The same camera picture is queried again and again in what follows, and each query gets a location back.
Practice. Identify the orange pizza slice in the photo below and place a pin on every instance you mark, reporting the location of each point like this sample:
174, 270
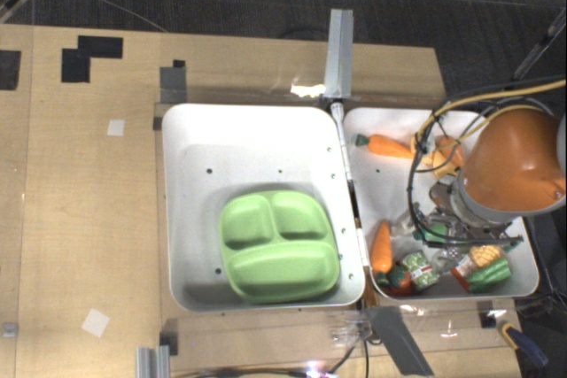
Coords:
451, 152

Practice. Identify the white plastic tray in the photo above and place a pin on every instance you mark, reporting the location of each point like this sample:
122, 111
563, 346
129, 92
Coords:
195, 208
385, 190

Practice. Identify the green and white can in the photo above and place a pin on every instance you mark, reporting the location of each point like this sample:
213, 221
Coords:
418, 270

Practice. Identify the orange and white packet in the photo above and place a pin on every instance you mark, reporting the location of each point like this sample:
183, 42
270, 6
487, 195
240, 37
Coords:
463, 269

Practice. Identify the yellow corn with green husk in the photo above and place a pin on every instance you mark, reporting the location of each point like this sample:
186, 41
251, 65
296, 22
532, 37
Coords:
487, 267

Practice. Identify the green divided plate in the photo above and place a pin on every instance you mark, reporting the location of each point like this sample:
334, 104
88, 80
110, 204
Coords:
279, 261

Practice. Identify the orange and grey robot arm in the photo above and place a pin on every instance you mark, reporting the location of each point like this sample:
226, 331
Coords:
514, 159

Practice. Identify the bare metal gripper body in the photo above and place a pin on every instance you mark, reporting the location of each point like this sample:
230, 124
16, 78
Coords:
469, 232

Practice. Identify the orange carrot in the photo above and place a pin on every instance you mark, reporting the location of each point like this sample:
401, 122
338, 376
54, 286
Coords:
382, 250
387, 145

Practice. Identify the red and green strawberry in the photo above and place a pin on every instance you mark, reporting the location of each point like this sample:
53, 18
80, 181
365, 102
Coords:
398, 281

